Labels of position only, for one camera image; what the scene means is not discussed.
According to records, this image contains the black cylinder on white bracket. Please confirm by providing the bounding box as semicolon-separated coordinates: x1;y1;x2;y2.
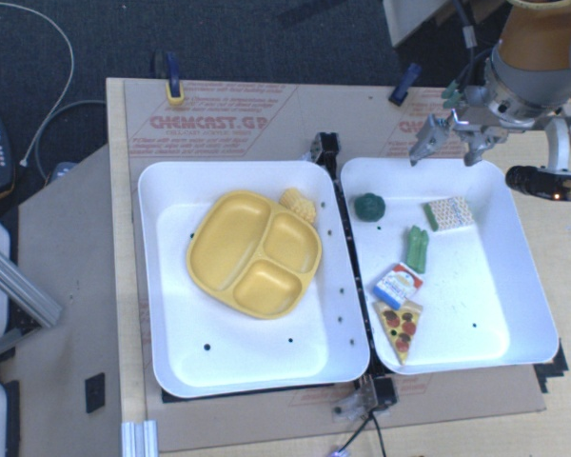
504;114;571;203

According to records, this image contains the patterned packet with green edge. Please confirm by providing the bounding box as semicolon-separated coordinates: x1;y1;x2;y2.
423;195;476;233

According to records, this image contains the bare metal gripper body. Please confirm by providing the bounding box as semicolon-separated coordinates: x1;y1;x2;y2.
449;85;548;148

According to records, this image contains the yellow divided plate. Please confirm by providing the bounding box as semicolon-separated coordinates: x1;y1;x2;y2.
186;189;324;321

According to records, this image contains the black block with thin wires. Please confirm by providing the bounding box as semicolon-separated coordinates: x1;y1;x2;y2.
332;374;400;422
308;131;341;167

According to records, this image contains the green broccoli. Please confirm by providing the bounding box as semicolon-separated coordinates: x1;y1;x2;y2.
353;192;387;222

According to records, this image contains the thin black rod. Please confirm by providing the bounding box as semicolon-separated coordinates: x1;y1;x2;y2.
329;159;381;380

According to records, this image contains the green asparagus bundle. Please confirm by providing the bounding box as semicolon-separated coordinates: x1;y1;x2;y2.
405;225;430;275

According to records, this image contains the pizza slice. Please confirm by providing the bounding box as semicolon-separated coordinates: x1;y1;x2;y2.
372;300;424;367

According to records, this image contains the blue white and red carton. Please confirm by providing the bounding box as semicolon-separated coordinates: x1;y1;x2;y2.
372;262;424;311

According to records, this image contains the brown cardboard board red print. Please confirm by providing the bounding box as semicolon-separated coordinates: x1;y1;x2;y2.
123;79;548;453

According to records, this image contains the yellow corn cob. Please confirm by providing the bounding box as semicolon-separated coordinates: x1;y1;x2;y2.
279;187;318;225

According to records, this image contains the white plastic tray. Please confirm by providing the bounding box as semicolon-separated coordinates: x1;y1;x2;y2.
340;156;561;376
137;160;371;399

